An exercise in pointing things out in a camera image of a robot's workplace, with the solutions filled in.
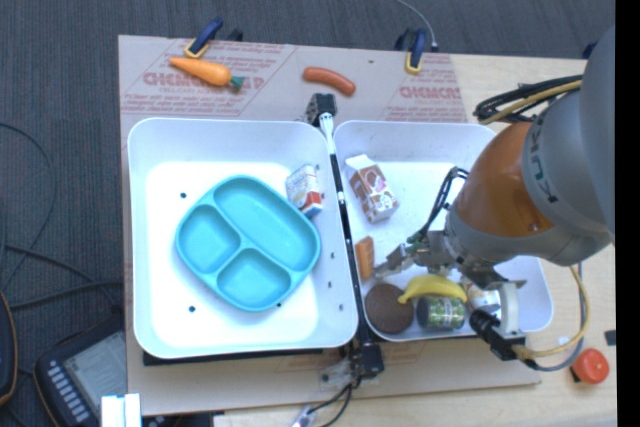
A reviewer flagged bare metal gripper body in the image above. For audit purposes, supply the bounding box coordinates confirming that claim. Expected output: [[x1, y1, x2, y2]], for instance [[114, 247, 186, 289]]
[[410, 229, 496, 277]]

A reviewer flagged yellow banana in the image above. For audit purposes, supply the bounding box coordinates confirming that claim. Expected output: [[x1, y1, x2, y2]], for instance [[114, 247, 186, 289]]
[[396, 273, 469, 307]]

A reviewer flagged brown round cookie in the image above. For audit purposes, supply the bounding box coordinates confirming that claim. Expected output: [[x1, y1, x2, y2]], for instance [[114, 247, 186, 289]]
[[363, 282, 416, 336]]

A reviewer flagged green can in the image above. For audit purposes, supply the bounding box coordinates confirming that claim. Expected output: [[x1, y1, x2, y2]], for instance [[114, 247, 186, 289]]
[[415, 294, 468, 332]]

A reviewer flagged small white bottle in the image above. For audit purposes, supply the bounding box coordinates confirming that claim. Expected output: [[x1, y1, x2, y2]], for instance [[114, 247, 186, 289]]
[[461, 279, 502, 312]]

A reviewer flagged brown and white carton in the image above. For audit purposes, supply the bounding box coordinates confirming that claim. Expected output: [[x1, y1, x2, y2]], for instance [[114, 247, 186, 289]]
[[344, 153, 402, 225]]

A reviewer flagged thin black and white rod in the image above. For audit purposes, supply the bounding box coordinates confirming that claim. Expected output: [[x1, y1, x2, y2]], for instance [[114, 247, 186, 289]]
[[317, 111, 375, 347]]

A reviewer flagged white plastic tray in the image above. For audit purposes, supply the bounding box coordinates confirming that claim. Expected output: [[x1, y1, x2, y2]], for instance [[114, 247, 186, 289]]
[[126, 116, 361, 361], [331, 119, 555, 344]]

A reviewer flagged white and orange carton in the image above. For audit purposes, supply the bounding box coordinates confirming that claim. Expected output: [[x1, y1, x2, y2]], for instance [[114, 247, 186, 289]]
[[284, 162, 326, 220]]

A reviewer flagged blue divided plate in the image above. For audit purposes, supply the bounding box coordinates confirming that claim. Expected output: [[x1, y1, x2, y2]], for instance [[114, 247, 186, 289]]
[[173, 174, 323, 314]]

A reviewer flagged orange sausage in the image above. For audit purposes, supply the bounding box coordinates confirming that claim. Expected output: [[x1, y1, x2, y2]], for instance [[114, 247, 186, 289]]
[[301, 65, 358, 98]]

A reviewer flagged orange round object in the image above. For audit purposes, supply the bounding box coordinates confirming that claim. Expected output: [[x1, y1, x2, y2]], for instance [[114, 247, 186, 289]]
[[570, 347, 611, 386]]

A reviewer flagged brown cardboard board red print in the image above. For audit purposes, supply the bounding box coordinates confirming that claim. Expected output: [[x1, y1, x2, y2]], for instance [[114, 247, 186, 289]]
[[117, 34, 544, 417]]

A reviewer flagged orange carrot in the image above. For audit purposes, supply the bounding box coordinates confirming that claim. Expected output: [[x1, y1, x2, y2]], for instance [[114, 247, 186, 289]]
[[168, 56, 247, 93]]

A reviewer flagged black cylinder on white bracket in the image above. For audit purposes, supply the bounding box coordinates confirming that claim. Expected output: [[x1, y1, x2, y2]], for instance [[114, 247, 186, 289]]
[[468, 280, 528, 362]]

